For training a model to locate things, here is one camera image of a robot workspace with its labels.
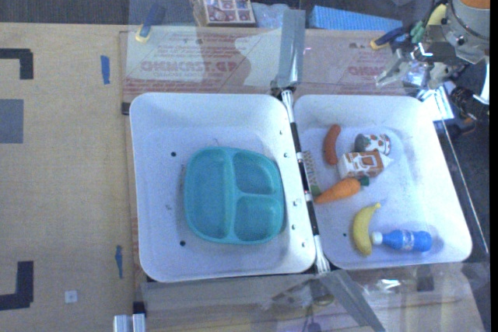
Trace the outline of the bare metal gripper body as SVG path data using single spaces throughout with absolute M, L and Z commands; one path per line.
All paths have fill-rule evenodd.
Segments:
M 489 52 L 489 26 L 417 25 L 413 28 L 413 58 L 448 66 L 476 65 Z

